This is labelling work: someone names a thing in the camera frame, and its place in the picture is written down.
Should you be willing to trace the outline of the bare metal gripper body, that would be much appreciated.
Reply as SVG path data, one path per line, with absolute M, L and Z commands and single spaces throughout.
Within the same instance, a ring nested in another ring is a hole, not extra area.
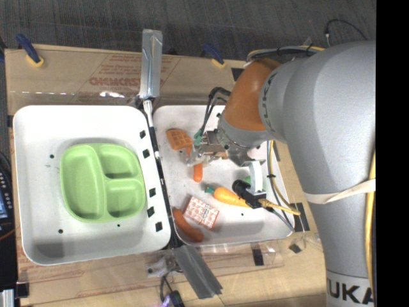
M 217 129 L 208 130 L 197 137 L 197 151 L 203 155 L 216 155 L 218 159 L 230 160 L 239 167 L 253 161 L 249 149 L 237 145 L 223 136 Z

